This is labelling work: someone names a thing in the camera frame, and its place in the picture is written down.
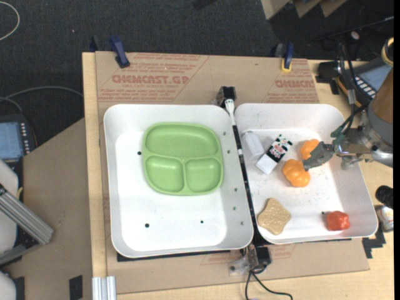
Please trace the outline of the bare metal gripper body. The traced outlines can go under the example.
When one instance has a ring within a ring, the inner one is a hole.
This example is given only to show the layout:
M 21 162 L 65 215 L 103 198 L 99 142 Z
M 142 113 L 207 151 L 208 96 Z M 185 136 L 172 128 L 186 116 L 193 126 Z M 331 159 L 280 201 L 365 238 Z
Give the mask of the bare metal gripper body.
M 348 170 L 359 161 L 377 162 L 393 168 L 393 129 L 373 127 L 351 128 L 344 134 L 341 128 L 331 133 L 335 153 L 342 159 L 341 168 Z

